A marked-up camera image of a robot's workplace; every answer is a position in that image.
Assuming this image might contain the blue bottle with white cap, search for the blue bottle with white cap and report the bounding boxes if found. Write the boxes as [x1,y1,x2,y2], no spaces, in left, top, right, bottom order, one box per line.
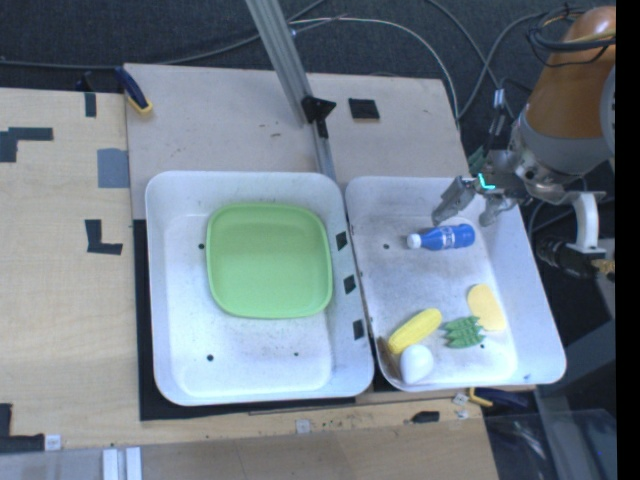
[405,222,477,252]

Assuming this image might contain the green pea pods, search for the green pea pods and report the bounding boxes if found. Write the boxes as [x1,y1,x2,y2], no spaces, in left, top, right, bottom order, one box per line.
[442,315,488,350]

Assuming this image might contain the white egg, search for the white egg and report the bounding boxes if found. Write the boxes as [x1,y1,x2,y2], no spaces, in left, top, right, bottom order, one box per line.
[399,343,436,386]

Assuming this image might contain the yellow corn cob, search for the yellow corn cob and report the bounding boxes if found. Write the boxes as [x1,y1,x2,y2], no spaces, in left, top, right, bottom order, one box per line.
[387,307,444,356]

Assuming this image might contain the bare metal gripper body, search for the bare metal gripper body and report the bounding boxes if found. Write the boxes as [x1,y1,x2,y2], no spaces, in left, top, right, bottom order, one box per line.
[472,148,582,206]

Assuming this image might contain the white plastic tray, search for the white plastic tray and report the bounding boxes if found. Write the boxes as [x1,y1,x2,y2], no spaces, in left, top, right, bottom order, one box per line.
[343,175,568,394]
[144,169,376,408]

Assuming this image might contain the yellow oval slice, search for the yellow oval slice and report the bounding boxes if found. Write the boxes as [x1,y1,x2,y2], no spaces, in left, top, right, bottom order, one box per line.
[466,283,508,333]

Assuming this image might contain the black cylinder on white bracket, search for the black cylinder on white bracket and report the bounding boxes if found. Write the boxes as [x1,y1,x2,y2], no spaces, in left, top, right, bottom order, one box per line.
[532,190,614,280]

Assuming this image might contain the pale wood board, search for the pale wood board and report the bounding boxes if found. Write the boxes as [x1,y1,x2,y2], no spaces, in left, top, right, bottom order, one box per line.
[122,62,490,450]

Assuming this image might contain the green plate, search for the green plate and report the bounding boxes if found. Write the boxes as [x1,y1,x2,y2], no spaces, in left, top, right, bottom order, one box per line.
[205,202,334,320]

